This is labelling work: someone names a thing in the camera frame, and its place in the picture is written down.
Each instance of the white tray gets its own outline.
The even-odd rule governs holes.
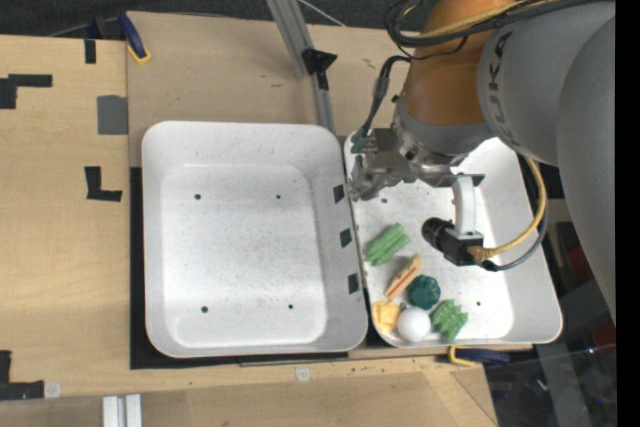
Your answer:
[[[342,153],[314,125],[142,142],[146,328],[172,357],[346,351],[367,329]]]
[[[350,137],[344,153],[347,170],[353,168]],[[532,219],[522,174],[515,153],[497,138],[485,141],[465,159],[456,172],[486,175],[476,188],[476,229],[484,234],[485,246],[496,246],[513,239]],[[504,272],[487,272],[477,266],[456,267],[421,235],[424,221],[439,217],[455,221],[451,189],[434,189],[423,182],[400,183],[384,189],[380,197],[352,203],[356,233],[361,249],[396,222],[404,226],[411,239],[401,252],[385,265],[374,267],[363,262],[371,303],[386,300],[384,290],[408,258],[420,253],[422,274],[438,281],[441,299],[455,299],[469,313],[466,325],[455,342],[460,345],[546,343],[562,330],[562,314],[547,263],[539,249],[529,260]],[[532,235],[516,249],[494,258],[506,263],[528,249]],[[395,300],[407,303],[407,292]],[[420,343],[409,343],[397,332],[379,332],[396,347],[446,345],[437,332]]]

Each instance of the black connector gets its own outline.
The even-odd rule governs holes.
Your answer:
[[[451,233],[453,228],[455,225],[451,221],[432,217],[422,225],[422,236],[438,251],[442,251],[444,257],[451,263],[457,266],[474,265],[476,262],[467,249],[472,246],[482,246],[484,237],[477,234],[474,237],[459,239]]]

